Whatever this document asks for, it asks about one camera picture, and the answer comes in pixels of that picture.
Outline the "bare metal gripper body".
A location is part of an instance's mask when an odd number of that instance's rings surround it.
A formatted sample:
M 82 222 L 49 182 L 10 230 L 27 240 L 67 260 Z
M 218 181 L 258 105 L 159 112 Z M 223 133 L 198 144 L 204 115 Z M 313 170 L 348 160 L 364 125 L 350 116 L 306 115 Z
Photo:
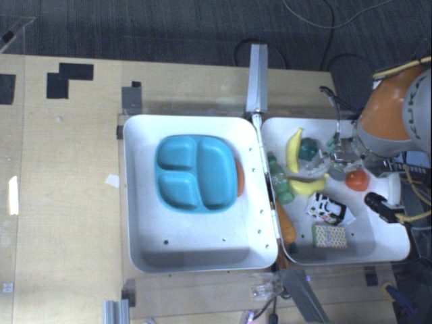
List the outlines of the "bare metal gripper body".
M 341 138 L 331 154 L 331 160 L 343 167 L 361 168 L 362 160 L 356 153 L 353 137 Z

